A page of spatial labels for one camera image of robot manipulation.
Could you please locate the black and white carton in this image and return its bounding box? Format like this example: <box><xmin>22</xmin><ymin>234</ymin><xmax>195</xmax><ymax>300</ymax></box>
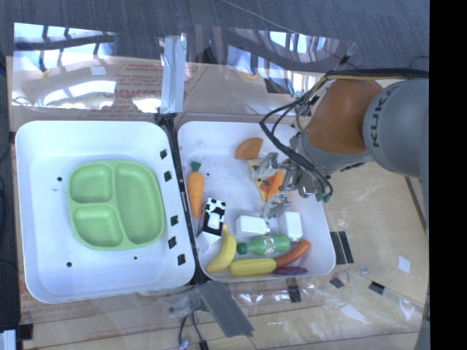
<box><xmin>196</xmin><ymin>197</ymin><xmax>227</xmax><ymax>252</ymax></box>

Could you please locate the green divided plate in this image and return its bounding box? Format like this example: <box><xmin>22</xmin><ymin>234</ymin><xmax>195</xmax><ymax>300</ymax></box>
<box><xmin>66</xmin><ymin>160</ymin><xmax>167</xmax><ymax>251</ymax></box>

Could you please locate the white plastic bottle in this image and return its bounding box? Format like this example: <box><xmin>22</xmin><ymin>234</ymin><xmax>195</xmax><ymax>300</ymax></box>
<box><xmin>233</xmin><ymin>214</ymin><xmax>271</xmax><ymax>239</ymax></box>
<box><xmin>279</xmin><ymin>211</ymin><xmax>304</xmax><ymax>242</ymax></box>

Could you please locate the small orange carrot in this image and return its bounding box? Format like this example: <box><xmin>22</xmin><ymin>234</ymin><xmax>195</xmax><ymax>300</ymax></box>
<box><xmin>266</xmin><ymin>169</ymin><xmax>285</xmax><ymax>202</ymax></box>

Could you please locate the orange carrot green top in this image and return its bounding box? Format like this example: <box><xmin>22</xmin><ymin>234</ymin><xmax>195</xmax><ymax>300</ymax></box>
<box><xmin>186</xmin><ymin>161</ymin><xmax>205</xmax><ymax>219</ymax></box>

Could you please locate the yellow banana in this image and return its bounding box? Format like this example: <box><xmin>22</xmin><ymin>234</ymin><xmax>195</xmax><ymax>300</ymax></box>
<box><xmin>206</xmin><ymin>224</ymin><xmax>238</xmax><ymax>275</ymax></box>

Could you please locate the purple eggplant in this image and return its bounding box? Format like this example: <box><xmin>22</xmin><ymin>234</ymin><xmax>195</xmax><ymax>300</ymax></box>
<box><xmin>274</xmin><ymin>265</ymin><xmax>309</xmax><ymax>276</ymax></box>

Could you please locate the brown bread slice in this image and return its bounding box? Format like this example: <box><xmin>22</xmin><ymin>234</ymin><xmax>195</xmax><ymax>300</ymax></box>
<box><xmin>234</xmin><ymin>137</ymin><xmax>264</xmax><ymax>160</ymax></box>

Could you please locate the yellow pizza slice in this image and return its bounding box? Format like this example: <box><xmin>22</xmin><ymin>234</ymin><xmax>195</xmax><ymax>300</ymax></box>
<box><xmin>247</xmin><ymin>157</ymin><xmax>278</xmax><ymax>202</ymax></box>

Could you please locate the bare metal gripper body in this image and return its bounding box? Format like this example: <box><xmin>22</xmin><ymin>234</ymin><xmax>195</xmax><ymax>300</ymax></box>
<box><xmin>279</xmin><ymin>158</ymin><xmax>332</xmax><ymax>201</ymax></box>

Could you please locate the white plastic tray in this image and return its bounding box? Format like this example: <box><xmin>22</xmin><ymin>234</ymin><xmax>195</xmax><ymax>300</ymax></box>
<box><xmin>14</xmin><ymin>120</ymin><xmax>196</xmax><ymax>304</ymax></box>
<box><xmin>177</xmin><ymin>120</ymin><xmax>336</xmax><ymax>283</ymax></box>

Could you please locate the orange sausage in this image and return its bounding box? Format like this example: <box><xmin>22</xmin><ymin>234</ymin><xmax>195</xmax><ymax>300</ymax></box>
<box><xmin>274</xmin><ymin>240</ymin><xmax>312</xmax><ymax>268</ymax></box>

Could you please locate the yellow corn cob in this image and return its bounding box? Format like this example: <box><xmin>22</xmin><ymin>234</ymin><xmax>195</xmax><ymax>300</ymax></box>
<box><xmin>228</xmin><ymin>257</ymin><xmax>277</xmax><ymax>278</ymax></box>

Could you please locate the green bottle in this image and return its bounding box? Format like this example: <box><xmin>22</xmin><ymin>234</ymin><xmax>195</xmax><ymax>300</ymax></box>
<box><xmin>236</xmin><ymin>233</ymin><xmax>292</xmax><ymax>257</ymax></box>

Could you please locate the brown cardboard board red print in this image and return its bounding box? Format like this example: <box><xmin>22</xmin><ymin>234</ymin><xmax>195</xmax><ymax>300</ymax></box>
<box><xmin>6</xmin><ymin>55</ymin><xmax>430</xmax><ymax>350</ymax></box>

